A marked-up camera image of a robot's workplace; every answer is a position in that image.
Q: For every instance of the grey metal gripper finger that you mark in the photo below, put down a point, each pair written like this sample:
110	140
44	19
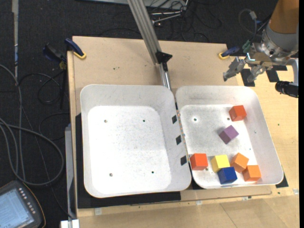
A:
256	72
234	68

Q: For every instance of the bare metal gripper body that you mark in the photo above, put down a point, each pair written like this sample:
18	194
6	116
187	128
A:
266	50

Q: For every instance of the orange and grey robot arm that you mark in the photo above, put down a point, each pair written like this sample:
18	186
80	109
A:
285	13

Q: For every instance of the red orange cube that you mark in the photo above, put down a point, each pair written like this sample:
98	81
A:
237	113
198	161

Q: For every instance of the purple cube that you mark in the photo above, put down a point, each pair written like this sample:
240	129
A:
228	134

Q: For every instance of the white plastic tray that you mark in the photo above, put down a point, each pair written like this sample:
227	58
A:
128	146
204	136

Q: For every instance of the yellow cube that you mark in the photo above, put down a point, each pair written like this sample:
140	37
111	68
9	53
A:
219	162

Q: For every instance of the blue cube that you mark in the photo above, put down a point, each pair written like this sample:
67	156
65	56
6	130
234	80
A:
227	175

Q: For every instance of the pale wood board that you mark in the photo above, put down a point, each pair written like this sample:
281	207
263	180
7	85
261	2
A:
118	63

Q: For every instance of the black cylinder on white bracket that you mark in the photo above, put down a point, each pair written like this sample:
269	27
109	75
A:
286	88

